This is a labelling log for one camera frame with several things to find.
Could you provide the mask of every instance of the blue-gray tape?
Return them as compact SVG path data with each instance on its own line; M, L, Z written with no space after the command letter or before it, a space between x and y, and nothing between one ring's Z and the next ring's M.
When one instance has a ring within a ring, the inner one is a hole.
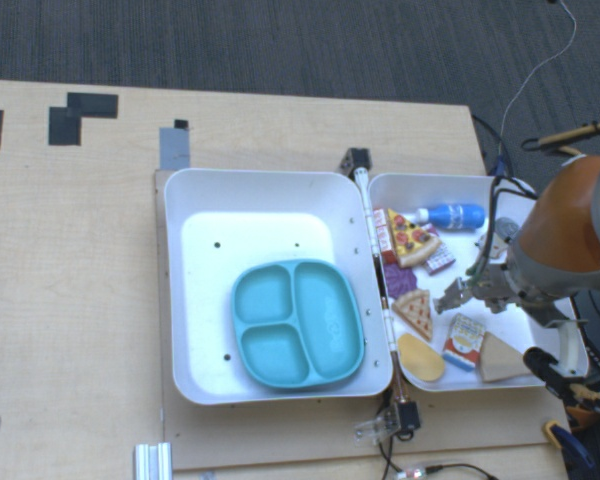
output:
M190 166L189 130L160 128L160 169L178 171Z

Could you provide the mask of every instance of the wooden stick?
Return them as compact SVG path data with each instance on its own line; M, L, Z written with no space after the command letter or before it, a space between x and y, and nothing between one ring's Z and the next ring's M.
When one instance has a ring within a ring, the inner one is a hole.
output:
M567 132L556 133L554 135L548 135L538 140L539 146L546 146L547 144L555 144L556 142L563 142L570 139L575 139L576 137L580 137L582 135L588 135L591 133L599 133L600 132L600 123L590 124L587 126L583 126L581 128L576 128L574 130L569 130Z

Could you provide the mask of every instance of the wooden table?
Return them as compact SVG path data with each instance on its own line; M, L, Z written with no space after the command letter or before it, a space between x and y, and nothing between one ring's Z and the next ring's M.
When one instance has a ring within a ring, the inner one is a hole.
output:
M66 106L69 91L117 94L118 118L83 119L80 147L49 146L49 107ZM131 478L134 446L165 438L160 127L189 121L195 167L333 171L354 146L371 149L372 173L484 172L460 106L0 81L0 110L0 479ZM541 432L549 419L566 425L564 411L544 389L413 394L423 428L399 449L398 464L462 460L500 478L566 478ZM336 416L351 406L329 404L321 417L342 425ZM197 467L181 470L186 461L174 450L175 476L213 468L233 480L380 478L376 450L349 449L342 429L333 449L315 436L280 454L263 445L253 460L230 428L222 439L198 429ZM285 432L293 429L276 440Z

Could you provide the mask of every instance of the bottle cap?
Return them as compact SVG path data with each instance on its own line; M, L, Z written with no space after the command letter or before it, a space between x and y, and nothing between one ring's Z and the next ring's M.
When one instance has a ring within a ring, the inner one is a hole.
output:
M416 210L416 224L426 224L429 222L429 210L420 208Z

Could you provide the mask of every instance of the white plastic tray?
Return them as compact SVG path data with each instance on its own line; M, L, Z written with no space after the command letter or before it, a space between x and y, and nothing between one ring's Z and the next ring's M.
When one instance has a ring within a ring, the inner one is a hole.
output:
M186 169L165 187L173 376L200 404L371 396L392 367L360 194L333 173ZM352 286L366 340L345 380L300 390L254 380L240 361L230 295L256 265L318 259Z
M370 184L370 196L374 208L392 208L405 214L407 218L413 217L415 211L421 207L432 207L444 203L474 203L482 205L485 210L489 205L489 189L492 178L467 177L467 176L437 176L437 175L410 175L410 174L382 174L374 178ZM502 194L498 202L496 217L507 216L521 225L528 216L533 202L528 199ZM456 262L446 270L430 276L423 267L416 267L414 273L418 279L418 287L431 291L431 297L442 297L446 287L457 277L465 277L465 270L473 264L478 253L474 245L483 233L486 232L488 221L476 231L440 231L440 237L451 249L456 257ZM567 316L573 318L574 312L568 299L559 301L558 308ZM506 343L524 353L532 346L539 346L547 352L558 357L560 342L555 329L543 329L527 316L520 308L509 305L508 309L500 314L492 314L483 302L471 300L460 309L450 310L438 315L433 310L433 338L429 345L441 352L445 338L449 331L451 319L458 312L472 318L487 328ZM396 337L408 332L419 338L419 335L400 318L394 318ZM579 351L580 371L588 368L587 354L581 342ZM411 372L403 368L406 377L414 385L427 391L458 391L471 389L493 389L510 387L541 386L543 382L533 375L525 375L499 382L483 382L480 373L465 372L462 369L446 363L443 376L435 382L424 382L414 377Z

